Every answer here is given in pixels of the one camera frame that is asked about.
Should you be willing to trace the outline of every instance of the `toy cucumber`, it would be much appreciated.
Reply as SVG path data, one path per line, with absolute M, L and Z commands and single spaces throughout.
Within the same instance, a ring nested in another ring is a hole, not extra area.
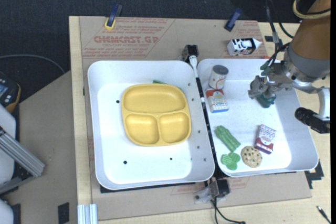
M 240 146 L 239 141 L 232 136 L 227 128 L 220 125 L 216 128 L 215 133 L 231 152 Z

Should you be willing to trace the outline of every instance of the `white tray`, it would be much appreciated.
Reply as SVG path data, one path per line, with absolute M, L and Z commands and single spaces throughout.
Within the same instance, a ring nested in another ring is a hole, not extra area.
M 223 65 L 229 69 L 224 83 L 224 93 L 229 110 L 220 113 L 211 113 L 207 104 L 208 118 L 213 134 L 217 161 L 220 169 L 228 176 L 240 177 L 298 170 L 310 170 L 318 163 L 318 154 L 308 127 L 299 122 L 295 110 L 300 107 L 294 89 L 281 90 L 276 93 L 275 104 L 263 108 L 256 99 L 248 96 L 250 83 L 256 75 L 260 75 L 260 66 L 265 59 L 205 59 L 198 65 L 198 74 L 204 90 L 209 88 L 208 81 L 214 65 Z M 235 151 L 245 146 L 253 146 L 258 128 L 264 124 L 277 131 L 274 142 L 274 151 L 263 156 L 262 163 L 257 168 L 250 168 L 242 161 L 236 170 L 229 170 L 221 163 L 221 156 L 229 150 L 217 138 L 214 130 L 222 125 L 230 130 L 232 135 L 241 142 Z
M 159 80 L 180 87 L 191 114 L 188 140 L 139 146 L 125 133 L 121 96 L 134 84 Z M 98 61 L 88 70 L 98 182 L 119 190 L 208 180 L 215 164 L 192 68 L 181 61 Z

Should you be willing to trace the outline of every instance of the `yellow cable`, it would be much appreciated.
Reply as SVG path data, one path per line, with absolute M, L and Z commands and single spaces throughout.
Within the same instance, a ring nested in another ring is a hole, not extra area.
M 329 16 L 331 14 L 331 10 L 327 10 L 326 12 L 321 13 L 321 14 L 302 14 L 302 13 L 300 13 L 297 10 L 297 3 L 299 1 L 300 0 L 295 0 L 294 1 L 294 3 L 293 3 L 293 12 L 294 12 L 294 14 L 296 16 L 298 16 L 301 19 L 319 19 L 319 18 L 323 18 L 323 17 Z

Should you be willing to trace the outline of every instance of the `cardboard sheet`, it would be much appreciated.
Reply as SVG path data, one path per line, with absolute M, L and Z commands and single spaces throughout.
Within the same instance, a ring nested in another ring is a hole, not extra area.
M 256 21 L 237 21 L 232 32 L 224 29 L 226 20 L 116 18 L 112 31 L 104 28 L 105 17 L 80 17 L 83 77 L 88 129 L 92 200 L 99 208 L 99 220 L 125 218 L 211 208 L 198 204 L 195 194 L 203 182 L 138 190 L 102 193 L 95 175 L 94 144 L 87 71 L 99 60 L 177 60 L 185 45 L 198 45 L 198 60 L 234 58 L 228 54 L 231 39 L 263 37 Z M 262 44 L 252 55 L 263 58 Z M 236 206 L 260 202 L 311 197 L 304 172 L 229 178 L 231 193 L 218 205 Z

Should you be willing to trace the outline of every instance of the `red and white box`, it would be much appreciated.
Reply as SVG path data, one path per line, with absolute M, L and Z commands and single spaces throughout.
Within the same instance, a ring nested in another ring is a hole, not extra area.
M 273 152 L 276 133 L 276 130 L 262 124 L 260 126 L 258 137 L 256 139 L 254 147 L 262 152 L 271 154 Z

